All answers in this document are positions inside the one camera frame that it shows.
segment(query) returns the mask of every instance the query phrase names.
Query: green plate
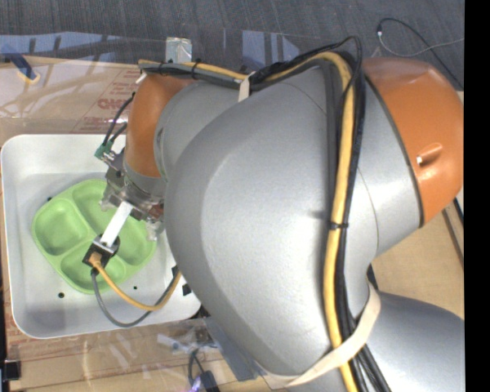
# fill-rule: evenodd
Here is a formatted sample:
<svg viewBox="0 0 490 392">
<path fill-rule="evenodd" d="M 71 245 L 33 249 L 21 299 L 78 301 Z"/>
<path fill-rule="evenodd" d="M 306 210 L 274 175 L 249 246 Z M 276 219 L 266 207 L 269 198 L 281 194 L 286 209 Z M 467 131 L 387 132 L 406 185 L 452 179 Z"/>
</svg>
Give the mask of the green plate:
<svg viewBox="0 0 490 392">
<path fill-rule="evenodd" d="M 115 209 L 103 212 L 100 200 L 104 180 L 85 180 L 44 204 L 33 219 L 34 242 L 60 276 L 76 290 L 94 293 L 91 267 L 82 263 L 92 240 L 103 234 Z M 147 240 L 143 221 L 129 216 L 120 232 L 120 247 L 106 266 L 111 279 L 120 284 L 140 270 L 156 252 L 156 243 Z M 109 286 L 99 275 L 100 291 Z"/>
</svg>

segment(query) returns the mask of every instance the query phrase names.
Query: gray carpet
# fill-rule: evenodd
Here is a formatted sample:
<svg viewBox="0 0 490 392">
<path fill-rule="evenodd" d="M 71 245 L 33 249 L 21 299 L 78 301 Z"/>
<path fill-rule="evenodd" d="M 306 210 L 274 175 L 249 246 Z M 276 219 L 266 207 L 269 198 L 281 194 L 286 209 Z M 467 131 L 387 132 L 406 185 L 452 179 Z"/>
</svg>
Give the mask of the gray carpet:
<svg viewBox="0 0 490 392">
<path fill-rule="evenodd" d="M 243 54 L 242 30 L 291 35 L 301 47 L 358 35 L 365 56 L 389 55 L 376 35 L 379 20 L 387 16 L 407 22 L 430 44 L 465 34 L 465 0 L 0 0 L 0 35 L 73 31 L 157 40 L 181 36 L 194 39 L 195 56 L 237 68 Z M 222 54 L 224 33 L 230 47 Z M 424 47 L 399 24 L 386 24 L 383 38 L 403 54 Z M 126 62 L 136 62 L 149 51 L 153 55 L 150 45 L 126 44 Z M 461 90 L 464 42 L 436 52 L 454 76 L 448 78 Z M 432 52 L 417 59 L 447 74 Z"/>
</svg>

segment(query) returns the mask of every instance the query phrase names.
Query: green connector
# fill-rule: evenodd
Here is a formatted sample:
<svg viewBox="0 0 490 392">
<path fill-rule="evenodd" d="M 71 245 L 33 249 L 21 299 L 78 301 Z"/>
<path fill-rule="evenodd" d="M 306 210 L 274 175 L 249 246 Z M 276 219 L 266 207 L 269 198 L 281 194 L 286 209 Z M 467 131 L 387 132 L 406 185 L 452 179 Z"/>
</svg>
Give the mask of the green connector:
<svg viewBox="0 0 490 392">
<path fill-rule="evenodd" d="M 113 143 L 114 143 L 114 141 L 109 140 L 109 141 L 107 141 L 107 144 L 100 145 L 95 152 L 95 157 L 98 159 L 102 159 L 104 157 L 104 154 L 110 153 L 111 148 L 113 148 Z"/>
</svg>

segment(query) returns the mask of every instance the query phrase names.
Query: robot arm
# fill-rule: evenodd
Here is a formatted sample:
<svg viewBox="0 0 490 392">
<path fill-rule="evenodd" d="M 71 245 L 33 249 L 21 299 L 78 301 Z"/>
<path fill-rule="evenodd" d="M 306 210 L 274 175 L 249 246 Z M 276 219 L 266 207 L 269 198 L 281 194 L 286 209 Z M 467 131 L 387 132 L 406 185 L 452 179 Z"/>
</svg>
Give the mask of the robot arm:
<svg viewBox="0 0 490 392">
<path fill-rule="evenodd" d="M 462 107 L 446 79 L 429 65 L 393 59 L 366 60 L 362 75 L 356 129 L 363 138 L 352 137 L 357 164 L 340 244 L 344 317 L 353 325 L 368 299 L 374 256 L 440 212 L 462 184 Z M 128 123 L 124 176 L 112 182 L 108 173 L 106 198 L 163 220 L 204 306 L 267 372 L 282 376 L 300 375 L 335 348 L 323 261 L 331 187 L 341 180 L 341 149 L 331 154 L 331 146 L 340 147 L 342 128 L 327 118 L 345 97 L 339 76 L 323 64 L 296 69 L 240 102 L 237 89 L 211 80 L 148 76 Z M 380 296 L 371 354 L 363 356 L 372 356 L 386 386 L 464 389 L 464 323 L 430 305 Z M 368 383 L 354 362 L 353 380 L 343 369 L 291 390 L 350 392 Z"/>
</svg>

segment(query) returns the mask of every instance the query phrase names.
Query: white tray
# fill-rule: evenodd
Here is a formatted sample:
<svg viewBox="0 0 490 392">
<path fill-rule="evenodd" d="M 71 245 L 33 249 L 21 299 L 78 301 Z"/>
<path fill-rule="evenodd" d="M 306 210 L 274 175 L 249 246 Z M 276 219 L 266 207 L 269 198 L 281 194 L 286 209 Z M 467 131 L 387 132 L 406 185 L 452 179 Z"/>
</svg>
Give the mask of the white tray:
<svg viewBox="0 0 490 392">
<path fill-rule="evenodd" d="M 102 140 L 103 136 L 98 135 L 22 135 L 2 147 L 11 308 L 16 325 L 28 336 L 54 338 L 118 329 L 102 314 L 94 295 L 78 292 L 62 279 L 31 235 L 34 214 L 47 198 L 79 181 L 104 178 L 107 166 L 94 157 Z M 120 136 L 114 148 L 118 152 L 124 145 L 125 138 Z M 170 282 L 174 264 L 163 233 L 153 259 L 120 288 L 152 305 Z M 185 283 L 182 278 L 169 302 L 140 325 L 179 321 L 194 315 L 201 304 L 193 293 L 183 296 Z M 144 313 L 114 292 L 102 297 L 111 314 L 123 322 L 131 322 Z"/>
</svg>

